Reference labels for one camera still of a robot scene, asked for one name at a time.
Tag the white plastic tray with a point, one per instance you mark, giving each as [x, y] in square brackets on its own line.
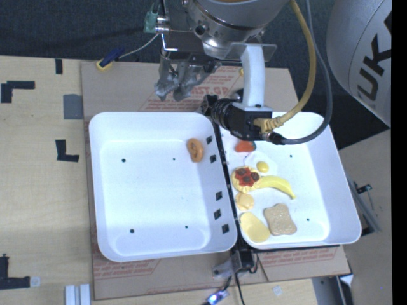
[318, 195]
[152, 195]

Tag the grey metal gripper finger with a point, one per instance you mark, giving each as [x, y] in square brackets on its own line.
[165, 86]
[187, 83]

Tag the white fried egg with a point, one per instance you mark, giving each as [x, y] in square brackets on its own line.
[252, 161]

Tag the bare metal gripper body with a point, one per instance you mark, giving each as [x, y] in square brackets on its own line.
[190, 48]

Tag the black cylinder on white bracket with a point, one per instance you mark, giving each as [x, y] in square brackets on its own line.
[252, 75]

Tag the yellow banana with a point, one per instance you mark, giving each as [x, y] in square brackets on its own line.
[280, 184]

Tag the yellow oval slice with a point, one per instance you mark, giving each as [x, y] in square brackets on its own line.
[254, 229]

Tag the thin black rod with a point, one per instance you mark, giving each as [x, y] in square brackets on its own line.
[229, 186]

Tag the beige bread slice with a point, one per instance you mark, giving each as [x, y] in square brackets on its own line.
[280, 221]

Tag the orange carrot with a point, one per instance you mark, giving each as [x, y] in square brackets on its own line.
[243, 146]

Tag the pizza slice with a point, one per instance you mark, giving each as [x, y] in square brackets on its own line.
[243, 183]

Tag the orange pretzel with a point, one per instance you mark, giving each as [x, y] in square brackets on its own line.
[194, 152]

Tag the yellow biscuit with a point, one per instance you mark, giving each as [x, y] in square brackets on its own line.
[245, 202]

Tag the brown cardboard board red print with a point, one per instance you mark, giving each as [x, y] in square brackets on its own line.
[127, 87]

